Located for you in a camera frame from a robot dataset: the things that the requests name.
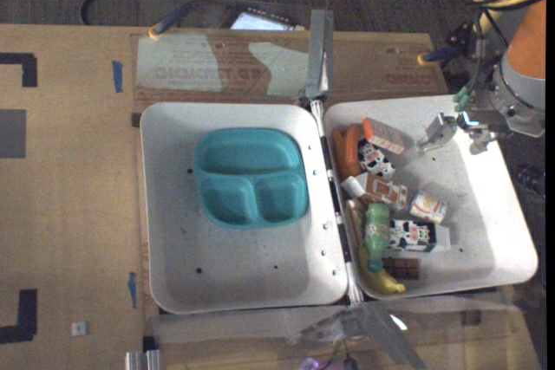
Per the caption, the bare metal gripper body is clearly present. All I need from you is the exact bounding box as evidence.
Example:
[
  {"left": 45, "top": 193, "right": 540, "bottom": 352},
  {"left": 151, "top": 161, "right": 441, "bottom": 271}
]
[{"left": 455, "top": 97, "right": 546, "bottom": 140}]

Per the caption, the orange and brown carton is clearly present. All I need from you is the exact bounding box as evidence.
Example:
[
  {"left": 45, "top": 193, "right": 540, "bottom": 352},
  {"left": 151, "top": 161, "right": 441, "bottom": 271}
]
[{"left": 361, "top": 116, "right": 407, "bottom": 155}]

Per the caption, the small cow-print carton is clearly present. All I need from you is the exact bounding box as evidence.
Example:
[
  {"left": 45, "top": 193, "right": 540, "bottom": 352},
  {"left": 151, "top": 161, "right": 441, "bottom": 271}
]
[{"left": 356, "top": 139, "right": 397, "bottom": 181}]

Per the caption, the white can with orange print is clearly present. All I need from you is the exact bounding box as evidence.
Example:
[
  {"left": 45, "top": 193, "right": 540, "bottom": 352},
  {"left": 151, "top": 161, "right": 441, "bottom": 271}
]
[{"left": 408, "top": 190, "right": 448, "bottom": 225}]

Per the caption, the orange and white carton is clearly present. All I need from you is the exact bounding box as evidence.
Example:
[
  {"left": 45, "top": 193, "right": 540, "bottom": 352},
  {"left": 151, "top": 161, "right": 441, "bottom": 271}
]
[{"left": 362, "top": 172, "right": 409, "bottom": 212}]

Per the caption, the white plastic tray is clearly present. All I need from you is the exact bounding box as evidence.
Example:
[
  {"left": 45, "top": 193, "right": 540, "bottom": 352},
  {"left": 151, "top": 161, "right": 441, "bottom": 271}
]
[
  {"left": 323, "top": 94, "right": 540, "bottom": 302},
  {"left": 139, "top": 101, "right": 350, "bottom": 315}
]

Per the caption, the orange-red sausage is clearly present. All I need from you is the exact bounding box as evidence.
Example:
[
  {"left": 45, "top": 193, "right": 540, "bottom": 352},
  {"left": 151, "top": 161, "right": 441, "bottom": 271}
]
[{"left": 343, "top": 123, "right": 364, "bottom": 178}]

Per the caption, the small white cylinder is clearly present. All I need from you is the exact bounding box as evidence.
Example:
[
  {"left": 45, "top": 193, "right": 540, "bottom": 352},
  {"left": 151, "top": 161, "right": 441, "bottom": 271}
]
[{"left": 340, "top": 175, "right": 366, "bottom": 199}]

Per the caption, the brown cardboard board, red print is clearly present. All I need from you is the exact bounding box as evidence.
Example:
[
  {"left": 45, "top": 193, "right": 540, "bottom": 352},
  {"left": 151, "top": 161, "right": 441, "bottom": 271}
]
[{"left": 129, "top": 29, "right": 539, "bottom": 370}]

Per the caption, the large cow-print carton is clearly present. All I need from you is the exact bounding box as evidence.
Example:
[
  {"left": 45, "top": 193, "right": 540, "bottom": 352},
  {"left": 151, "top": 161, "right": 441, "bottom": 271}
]
[{"left": 387, "top": 218, "right": 439, "bottom": 254}]

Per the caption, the green bottle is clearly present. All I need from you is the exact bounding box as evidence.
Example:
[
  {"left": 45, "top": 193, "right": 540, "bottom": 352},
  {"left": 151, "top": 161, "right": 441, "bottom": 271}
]
[{"left": 362, "top": 202, "right": 392, "bottom": 274}]

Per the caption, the beige hot dog bun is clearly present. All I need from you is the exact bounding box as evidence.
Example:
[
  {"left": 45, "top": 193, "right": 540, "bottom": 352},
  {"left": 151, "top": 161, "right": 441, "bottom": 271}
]
[{"left": 344, "top": 198, "right": 369, "bottom": 250}]

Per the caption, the brown chocolate bar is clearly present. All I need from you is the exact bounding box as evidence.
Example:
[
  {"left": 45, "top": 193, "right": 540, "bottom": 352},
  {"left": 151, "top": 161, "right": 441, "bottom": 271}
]
[{"left": 382, "top": 256, "right": 422, "bottom": 281}]

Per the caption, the yellow banana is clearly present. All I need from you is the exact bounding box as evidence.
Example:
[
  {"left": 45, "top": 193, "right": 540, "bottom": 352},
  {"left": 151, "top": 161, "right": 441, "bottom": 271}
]
[{"left": 357, "top": 245, "right": 408, "bottom": 296}]

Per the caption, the teal divided plate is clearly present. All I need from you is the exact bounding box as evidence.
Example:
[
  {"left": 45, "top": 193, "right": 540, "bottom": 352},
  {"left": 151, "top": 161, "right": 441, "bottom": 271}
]
[{"left": 193, "top": 127, "right": 310, "bottom": 230}]

